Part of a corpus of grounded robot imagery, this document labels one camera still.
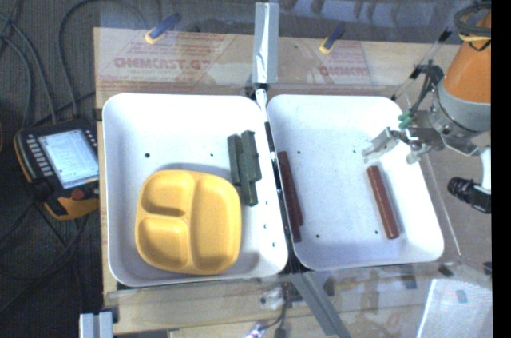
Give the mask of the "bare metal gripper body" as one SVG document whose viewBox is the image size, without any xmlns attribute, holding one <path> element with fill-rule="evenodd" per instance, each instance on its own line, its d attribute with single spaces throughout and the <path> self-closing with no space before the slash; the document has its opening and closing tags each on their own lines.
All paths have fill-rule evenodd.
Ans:
<svg viewBox="0 0 511 338">
<path fill-rule="evenodd" d="M 407 110 L 400 116 L 400 138 L 407 145 L 423 143 L 430 151 L 447 148 L 467 157 L 481 155 L 484 147 L 473 139 L 490 130 L 489 111 L 464 113 L 461 119 L 452 119 L 443 110 Z"/>
</svg>

